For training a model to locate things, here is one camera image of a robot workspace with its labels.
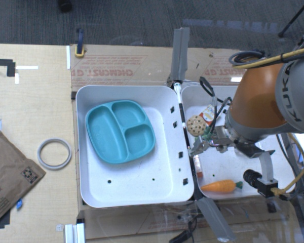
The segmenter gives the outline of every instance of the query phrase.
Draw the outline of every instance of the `white ring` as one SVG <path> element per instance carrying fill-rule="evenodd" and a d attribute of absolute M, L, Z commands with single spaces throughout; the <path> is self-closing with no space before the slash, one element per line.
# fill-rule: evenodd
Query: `white ring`
<path fill-rule="evenodd" d="M 68 157 L 66 159 L 66 161 L 64 161 L 62 164 L 60 165 L 57 165 L 57 166 L 52 166 L 52 165 L 49 165 L 47 163 L 45 163 L 43 160 L 42 160 L 42 157 L 41 157 L 41 152 L 42 152 L 42 149 L 49 143 L 52 143 L 52 142 L 58 142 L 58 143 L 61 143 L 62 145 L 64 145 L 67 150 L 68 150 Z M 60 139 L 60 138 L 51 138 L 51 139 L 47 139 L 45 140 L 38 148 L 37 150 L 37 157 L 39 159 L 39 162 L 40 164 L 47 168 L 47 169 L 50 169 L 50 170 L 59 170 L 63 167 L 65 167 L 71 160 L 71 156 L 72 156 L 72 150 L 71 150 L 71 146 L 63 139 Z"/>

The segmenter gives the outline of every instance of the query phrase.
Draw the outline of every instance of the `white tray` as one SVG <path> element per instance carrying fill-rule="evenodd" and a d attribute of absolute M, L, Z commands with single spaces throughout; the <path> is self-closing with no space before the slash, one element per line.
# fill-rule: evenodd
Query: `white tray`
<path fill-rule="evenodd" d="M 108 164 L 96 155 L 85 123 L 91 108 L 114 100 L 133 100 L 140 104 L 156 136 L 152 152 L 124 164 Z M 191 198 L 194 183 L 178 101 L 172 89 L 166 86 L 85 86 L 77 92 L 76 103 L 80 188 L 86 204 L 105 208 L 179 203 Z"/>
<path fill-rule="evenodd" d="M 214 86 L 213 88 L 216 96 L 222 100 L 228 96 L 233 98 L 237 89 L 236 86 Z M 187 120 L 193 115 L 199 115 L 208 104 L 212 103 L 211 97 L 203 90 L 201 86 L 188 86 L 183 88 L 181 97 L 185 118 Z M 216 125 L 223 125 L 224 118 L 224 114 L 220 115 Z M 191 134 L 189 134 L 188 137 L 192 147 L 195 138 Z M 274 169 L 274 178 L 278 180 L 279 188 L 284 188 L 287 186 L 293 180 L 294 174 L 279 147 L 276 136 L 268 136 L 266 139 L 258 142 L 256 145 L 263 150 L 275 150 L 271 156 Z M 229 147 L 229 150 L 225 153 L 216 151 L 216 148 L 208 148 L 205 152 L 199 154 L 199 159 L 204 174 L 203 178 L 198 179 L 199 187 L 224 179 L 232 179 L 235 182 L 243 182 L 243 188 L 236 188 L 232 193 L 202 191 L 206 197 L 210 197 L 212 199 L 228 199 L 259 195 L 255 188 L 251 187 L 243 180 L 243 173 L 247 169 L 253 169 L 261 173 L 261 165 L 258 158 L 249 159 L 245 155 L 234 150 L 233 147 Z"/>

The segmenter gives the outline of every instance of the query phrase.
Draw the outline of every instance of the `carrot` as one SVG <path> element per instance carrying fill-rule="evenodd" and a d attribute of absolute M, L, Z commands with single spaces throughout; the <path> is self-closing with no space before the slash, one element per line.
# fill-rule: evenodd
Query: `carrot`
<path fill-rule="evenodd" d="M 231 179 L 226 179 L 204 185 L 201 189 L 212 192 L 232 192 L 236 187 L 242 188 L 242 182 L 235 183 Z"/>

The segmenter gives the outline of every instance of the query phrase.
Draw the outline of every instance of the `gray carpet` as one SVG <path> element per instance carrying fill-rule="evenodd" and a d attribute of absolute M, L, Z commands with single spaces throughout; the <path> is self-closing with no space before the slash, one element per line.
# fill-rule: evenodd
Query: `gray carpet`
<path fill-rule="evenodd" d="M 86 44 L 171 47 L 173 30 L 189 26 L 189 47 L 291 51 L 304 34 L 304 11 L 278 33 L 304 0 L 0 0 L 0 43 L 67 45 L 84 30 Z"/>

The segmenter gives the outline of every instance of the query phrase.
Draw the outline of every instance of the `teal plate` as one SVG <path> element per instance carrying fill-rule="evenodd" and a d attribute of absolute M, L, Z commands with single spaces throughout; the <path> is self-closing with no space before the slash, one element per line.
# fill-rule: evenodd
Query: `teal plate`
<path fill-rule="evenodd" d="M 152 125 L 134 101 L 113 101 L 92 108 L 86 115 L 86 126 L 97 155 L 110 164 L 138 159 L 155 146 Z"/>

